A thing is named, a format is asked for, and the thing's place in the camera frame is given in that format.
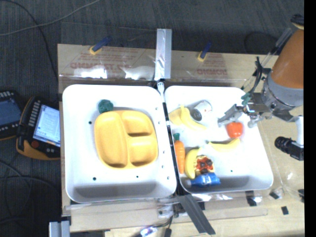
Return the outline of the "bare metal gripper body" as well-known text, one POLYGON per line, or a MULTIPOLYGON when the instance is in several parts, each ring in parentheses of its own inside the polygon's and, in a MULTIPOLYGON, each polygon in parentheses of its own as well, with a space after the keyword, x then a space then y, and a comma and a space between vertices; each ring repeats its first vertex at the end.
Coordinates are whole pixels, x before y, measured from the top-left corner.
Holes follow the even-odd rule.
POLYGON ((293 107, 279 101, 272 95, 254 93, 246 105, 246 113, 251 121, 279 118, 283 121, 296 121, 296 116, 290 113, 293 107))

